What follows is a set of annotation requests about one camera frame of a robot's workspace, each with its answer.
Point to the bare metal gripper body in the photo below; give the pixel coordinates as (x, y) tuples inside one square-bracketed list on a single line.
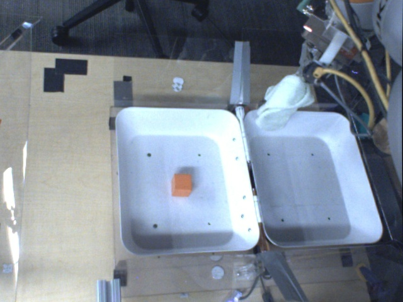
[(315, 30)]

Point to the white cloth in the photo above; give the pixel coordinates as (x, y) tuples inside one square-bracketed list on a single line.
[(283, 102)]

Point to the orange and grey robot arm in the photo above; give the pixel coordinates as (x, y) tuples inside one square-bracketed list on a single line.
[(388, 14)]

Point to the thin black and white rod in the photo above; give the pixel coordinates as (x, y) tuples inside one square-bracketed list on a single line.
[(240, 115)]

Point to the white plastic tray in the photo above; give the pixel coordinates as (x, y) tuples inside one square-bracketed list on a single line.
[(302, 175), (176, 127)]

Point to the orange cube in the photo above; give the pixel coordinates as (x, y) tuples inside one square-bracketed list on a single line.
[(181, 185)]

